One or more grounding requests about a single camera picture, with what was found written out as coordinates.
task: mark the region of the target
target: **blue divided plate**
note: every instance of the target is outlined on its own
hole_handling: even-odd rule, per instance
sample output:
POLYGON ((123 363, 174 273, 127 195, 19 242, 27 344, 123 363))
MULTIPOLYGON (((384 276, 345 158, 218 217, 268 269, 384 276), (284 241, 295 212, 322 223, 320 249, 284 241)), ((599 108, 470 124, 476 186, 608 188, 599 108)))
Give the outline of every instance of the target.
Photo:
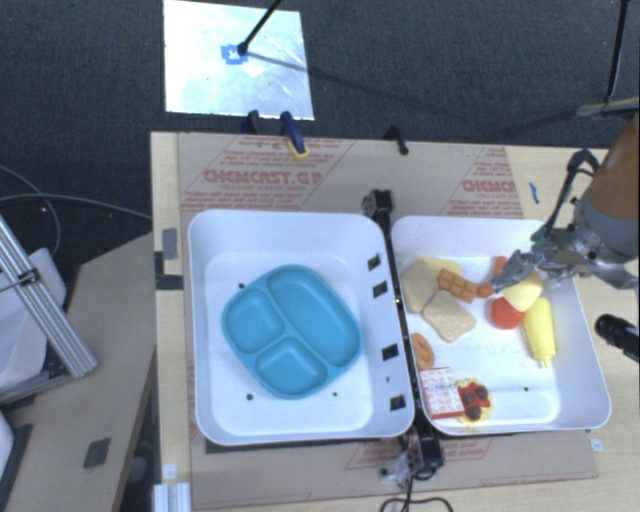
POLYGON ((358 321, 312 270, 278 267, 238 292, 222 330, 258 381, 281 398, 311 395, 344 373, 362 352, 358 321))

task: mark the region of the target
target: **red tomato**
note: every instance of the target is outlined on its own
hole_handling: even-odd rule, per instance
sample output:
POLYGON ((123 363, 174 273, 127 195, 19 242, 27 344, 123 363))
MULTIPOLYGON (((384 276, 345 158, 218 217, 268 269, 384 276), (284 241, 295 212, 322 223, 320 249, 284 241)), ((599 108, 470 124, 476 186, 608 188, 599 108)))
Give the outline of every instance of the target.
POLYGON ((523 318, 524 313, 514 308, 504 297, 491 303, 491 320, 500 329, 515 329, 523 318))

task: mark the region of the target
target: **wooden table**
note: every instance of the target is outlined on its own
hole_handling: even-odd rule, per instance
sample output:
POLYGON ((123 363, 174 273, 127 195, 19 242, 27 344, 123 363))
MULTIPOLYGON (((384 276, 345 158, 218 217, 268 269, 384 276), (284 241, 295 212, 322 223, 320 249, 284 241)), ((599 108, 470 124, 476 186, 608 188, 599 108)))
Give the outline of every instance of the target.
MULTIPOLYGON (((411 151, 420 151, 424 143, 411 143, 411 151)), ((449 145, 451 154, 469 151, 473 146, 449 145)), ((522 210, 526 218, 546 220, 555 204, 564 180, 564 169, 575 150, 568 148, 507 147, 522 210), (540 199, 536 204, 530 192, 535 184, 540 199)), ((604 151, 595 151, 602 160, 604 151)), ((152 136, 155 250, 162 251, 162 230, 180 225, 178 183, 179 155, 175 135, 157 133, 152 136)), ((588 184, 577 180, 574 194, 580 195, 588 184)), ((566 225, 572 207, 567 206, 558 219, 566 225)), ((166 274, 182 274, 181 254, 166 260, 166 274)), ((637 274, 637 262, 631 265, 637 274)), ((577 281, 587 322, 611 395, 613 412, 609 422, 590 437, 602 442, 603 451, 595 454, 599 471, 596 479, 550 482, 505 487, 466 489, 437 493, 451 502, 456 511, 565 511, 565 510, 638 510, 640 507, 640 417, 638 413, 638 364, 608 346, 593 332, 595 320, 611 313, 635 321, 637 303, 633 292, 620 292, 595 278, 577 281)), ((181 293, 159 291, 158 310, 158 379, 160 403, 161 459, 166 467, 163 483, 188 482, 191 478, 189 424, 187 402, 187 370, 184 340, 184 300, 181 293)), ((415 498, 429 496, 416 493, 415 498)), ((258 511, 372 511, 382 502, 381 496, 258 506, 258 511)), ((444 510, 431 505, 433 510, 444 510)))

